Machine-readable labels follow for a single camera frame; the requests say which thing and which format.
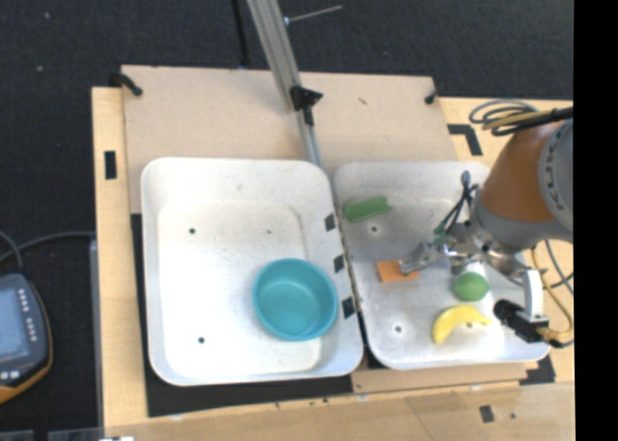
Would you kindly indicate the green lime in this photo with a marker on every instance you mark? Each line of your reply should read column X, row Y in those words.
column 470, row 286

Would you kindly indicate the black cylinder on white bracket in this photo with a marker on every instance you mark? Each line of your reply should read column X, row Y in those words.
column 522, row 318

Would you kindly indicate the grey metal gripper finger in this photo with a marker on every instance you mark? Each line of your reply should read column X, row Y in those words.
column 461, row 264
column 416, row 259

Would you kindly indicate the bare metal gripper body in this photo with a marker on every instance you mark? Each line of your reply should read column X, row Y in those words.
column 475, row 246

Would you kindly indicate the brown cardboard board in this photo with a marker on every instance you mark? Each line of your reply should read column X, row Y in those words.
column 217, row 116

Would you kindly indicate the white plastic tray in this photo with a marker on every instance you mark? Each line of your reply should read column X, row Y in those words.
column 410, row 328
column 217, row 284

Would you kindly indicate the green toy pickle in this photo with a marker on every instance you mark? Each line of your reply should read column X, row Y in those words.
column 365, row 209

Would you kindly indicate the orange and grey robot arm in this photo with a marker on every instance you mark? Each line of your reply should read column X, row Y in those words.
column 516, row 183

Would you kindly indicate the yellow banana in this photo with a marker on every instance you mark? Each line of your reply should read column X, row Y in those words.
column 454, row 321

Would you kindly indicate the teal bowl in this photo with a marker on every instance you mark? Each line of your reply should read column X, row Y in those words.
column 294, row 299

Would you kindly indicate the orange square biscuit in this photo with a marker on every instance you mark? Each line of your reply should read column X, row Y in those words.
column 387, row 273

